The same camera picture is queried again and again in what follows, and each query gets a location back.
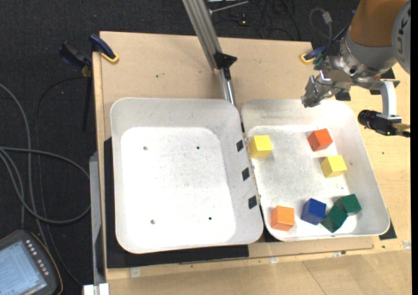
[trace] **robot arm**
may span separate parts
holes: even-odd
[[[409,128],[396,115],[398,81],[380,80],[396,62],[410,73],[411,0],[360,0],[356,13],[341,40],[338,56],[318,57],[315,70],[301,97],[305,107],[320,104],[352,85],[379,91],[382,113],[363,111],[359,121],[384,135],[404,134]]]

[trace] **blue cube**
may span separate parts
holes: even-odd
[[[318,225],[325,218],[327,205],[321,201],[310,198],[304,205],[300,218],[313,225]]]

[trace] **black floor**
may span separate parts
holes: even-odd
[[[350,22],[359,0],[260,0],[214,14],[220,37],[310,41],[326,43],[321,7],[332,16],[337,34]],[[238,21],[245,14],[246,27]],[[95,151],[93,106],[87,130],[82,130],[87,80],[66,64],[58,49],[65,40],[90,54],[88,37],[99,31],[193,35],[181,0],[0,0],[0,84],[20,101],[27,114],[31,147],[68,157],[88,170]],[[44,92],[56,83],[46,94]],[[25,125],[12,98],[0,89],[0,146],[26,148]],[[10,153],[29,192],[27,155]],[[68,219],[89,203],[89,181],[69,164],[48,157],[32,157],[33,190],[40,214]],[[0,164],[0,238],[21,225],[21,206],[3,163]],[[25,215],[24,227],[39,233],[34,218]],[[52,256],[63,277],[64,294],[79,294],[81,287],[65,271],[45,224],[42,226]],[[91,284],[91,230],[89,215],[65,226],[49,226],[62,261],[82,284]]]

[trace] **block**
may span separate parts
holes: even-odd
[[[345,211],[334,204],[321,224],[330,232],[336,232],[346,221],[347,217],[348,215]]]
[[[288,231],[295,225],[295,210],[290,207],[276,206],[272,211],[273,229]]]
[[[341,155],[325,157],[321,162],[321,168],[326,178],[338,177],[347,171],[346,163]]]
[[[300,218],[313,225],[318,225],[325,218],[325,210],[327,205],[321,201],[310,198],[303,205],[302,215]]]
[[[273,150],[269,135],[252,136],[248,145],[252,158],[266,158]]]
[[[327,149],[334,141],[332,140],[328,129],[324,128],[313,131],[308,136],[308,142],[312,151],[319,151]]]
[[[360,202],[357,200],[355,194],[341,196],[335,201],[335,204],[349,216],[355,215],[361,210]]]

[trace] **green cube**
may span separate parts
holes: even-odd
[[[347,219],[348,215],[336,204],[332,206],[321,224],[330,232],[336,232]]]
[[[361,210],[361,206],[355,194],[340,197],[335,204],[340,207],[347,215],[352,216]]]

